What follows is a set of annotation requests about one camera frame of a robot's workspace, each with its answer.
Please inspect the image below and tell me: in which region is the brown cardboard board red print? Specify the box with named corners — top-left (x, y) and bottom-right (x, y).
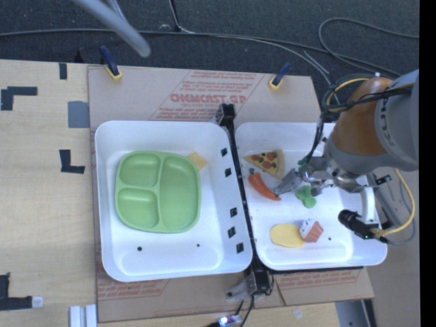
top-left (87, 65), bottom-right (375, 323)

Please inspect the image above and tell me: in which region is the yellow cheese slice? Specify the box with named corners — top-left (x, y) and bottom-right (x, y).
top-left (187, 151), bottom-right (208, 171)

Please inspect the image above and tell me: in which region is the black block with wires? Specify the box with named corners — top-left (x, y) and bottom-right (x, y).
top-left (250, 267), bottom-right (273, 294)
top-left (215, 103), bottom-right (236, 127)

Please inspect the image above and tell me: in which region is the white plastic tray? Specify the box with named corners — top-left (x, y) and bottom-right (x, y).
top-left (234, 121), bottom-right (388, 271)
top-left (94, 120), bottom-right (253, 283)

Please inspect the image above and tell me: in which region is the thin black rod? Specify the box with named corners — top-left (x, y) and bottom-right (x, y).
top-left (227, 121), bottom-right (260, 272)

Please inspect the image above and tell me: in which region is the pizza slice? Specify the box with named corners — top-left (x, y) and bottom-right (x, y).
top-left (243, 149), bottom-right (285, 180)

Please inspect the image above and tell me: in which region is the black cylinder on white bracket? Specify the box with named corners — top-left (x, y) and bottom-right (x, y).
top-left (337, 185), bottom-right (380, 240)

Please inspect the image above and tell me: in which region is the green divided plate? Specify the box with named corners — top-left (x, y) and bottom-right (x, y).
top-left (114, 150), bottom-right (202, 234)

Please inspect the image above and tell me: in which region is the orange carrot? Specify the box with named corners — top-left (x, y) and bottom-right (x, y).
top-left (247, 168), bottom-right (282, 202)

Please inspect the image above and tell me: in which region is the green broccoli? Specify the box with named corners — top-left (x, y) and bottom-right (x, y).
top-left (294, 185), bottom-right (317, 209)

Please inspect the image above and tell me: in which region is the yellow round chip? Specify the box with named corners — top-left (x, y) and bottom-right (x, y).
top-left (269, 223), bottom-right (305, 249)

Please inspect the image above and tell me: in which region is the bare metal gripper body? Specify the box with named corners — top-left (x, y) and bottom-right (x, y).
top-left (301, 156), bottom-right (362, 193)

